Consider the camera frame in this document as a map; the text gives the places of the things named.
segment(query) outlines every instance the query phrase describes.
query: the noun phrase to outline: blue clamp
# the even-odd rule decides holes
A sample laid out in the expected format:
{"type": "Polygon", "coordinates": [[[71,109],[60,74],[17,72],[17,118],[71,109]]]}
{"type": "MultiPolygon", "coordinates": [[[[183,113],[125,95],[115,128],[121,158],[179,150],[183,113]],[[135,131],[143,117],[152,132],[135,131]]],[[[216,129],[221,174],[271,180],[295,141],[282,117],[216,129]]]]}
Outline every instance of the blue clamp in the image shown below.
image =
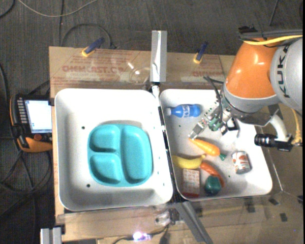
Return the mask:
{"type": "Polygon", "coordinates": [[[200,62],[202,61],[202,56],[203,53],[205,51],[205,49],[207,48],[208,42],[204,42],[200,48],[197,50],[197,53],[194,55],[193,61],[197,64],[200,64],[200,62]]]}
{"type": "Polygon", "coordinates": [[[98,40],[94,41],[92,44],[90,44],[89,46],[84,48],[81,51],[82,55],[85,57],[88,57],[95,51],[96,48],[100,48],[104,42],[105,42],[105,40],[103,37],[99,38],[98,40]]]}

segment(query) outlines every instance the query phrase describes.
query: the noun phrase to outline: led light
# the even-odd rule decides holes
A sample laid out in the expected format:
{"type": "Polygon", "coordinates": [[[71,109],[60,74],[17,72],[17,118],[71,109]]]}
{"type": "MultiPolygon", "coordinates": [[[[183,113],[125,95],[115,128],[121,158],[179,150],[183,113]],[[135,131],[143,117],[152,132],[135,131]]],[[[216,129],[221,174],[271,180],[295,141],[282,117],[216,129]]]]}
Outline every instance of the led light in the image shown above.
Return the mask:
{"type": "Polygon", "coordinates": [[[128,63],[128,66],[131,68],[131,70],[134,69],[133,65],[131,63],[128,63]]]}
{"type": "Polygon", "coordinates": [[[151,235],[140,231],[135,232],[132,237],[134,241],[151,240],[151,235]]]}

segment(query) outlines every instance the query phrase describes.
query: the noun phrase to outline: yellow banana toy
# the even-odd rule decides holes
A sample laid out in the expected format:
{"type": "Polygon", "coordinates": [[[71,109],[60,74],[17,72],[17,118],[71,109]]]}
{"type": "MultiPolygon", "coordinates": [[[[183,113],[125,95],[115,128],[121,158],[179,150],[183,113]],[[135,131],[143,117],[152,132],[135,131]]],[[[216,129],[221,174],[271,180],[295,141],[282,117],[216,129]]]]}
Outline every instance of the yellow banana toy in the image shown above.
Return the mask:
{"type": "Polygon", "coordinates": [[[182,169],[197,169],[200,167],[204,158],[205,155],[201,155],[195,159],[186,159],[183,157],[172,156],[172,162],[174,165],[182,169]]]}

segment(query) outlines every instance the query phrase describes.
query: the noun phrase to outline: small box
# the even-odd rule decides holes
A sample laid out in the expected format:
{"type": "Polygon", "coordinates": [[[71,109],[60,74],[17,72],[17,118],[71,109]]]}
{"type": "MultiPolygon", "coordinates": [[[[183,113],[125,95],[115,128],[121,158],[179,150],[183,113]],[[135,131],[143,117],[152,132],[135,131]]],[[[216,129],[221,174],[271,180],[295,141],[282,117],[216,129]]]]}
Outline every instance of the small box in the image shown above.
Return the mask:
{"type": "Polygon", "coordinates": [[[187,197],[199,197],[200,172],[197,170],[183,169],[182,193],[187,197]]]}

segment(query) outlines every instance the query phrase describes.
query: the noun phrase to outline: gray carpet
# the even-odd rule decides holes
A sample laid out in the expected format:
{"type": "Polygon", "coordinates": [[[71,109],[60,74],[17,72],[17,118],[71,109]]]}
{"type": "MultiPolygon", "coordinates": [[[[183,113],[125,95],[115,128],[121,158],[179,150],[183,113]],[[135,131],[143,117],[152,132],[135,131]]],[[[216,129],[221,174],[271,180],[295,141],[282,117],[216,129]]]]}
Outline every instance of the gray carpet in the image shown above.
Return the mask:
{"type": "MultiPolygon", "coordinates": [[[[59,15],[92,0],[22,1],[40,13],[59,15]]],[[[237,35],[241,26],[253,25],[259,31],[301,29],[302,1],[279,0],[271,26],[276,0],[99,0],[62,18],[41,16],[15,1],[11,10],[0,17],[0,65],[8,97],[29,93],[49,79],[49,46],[85,47],[103,36],[110,42],[102,48],[150,50],[151,30],[161,29],[168,32],[169,52],[194,53],[207,40],[205,53],[235,55],[241,45],[237,35]]],[[[0,0],[0,15],[11,3],[0,0]]],[[[3,86],[0,76],[0,121],[6,121],[0,128],[0,178],[17,154],[9,139],[3,86]]],[[[48,165],[46,155],[28,155],[24,159],[34,183],[40,182],[48,165]]],[[[22,162],[18,162],[7,183],[29,189],[22,162]]],[[[0,214],[8,210],[0,217],[0,243],[39,243],[39,229],[54,226],[52,186],[50,179],[43,189],[12,209],[9,207],[21,195],[0,187],[0,214]]]]}

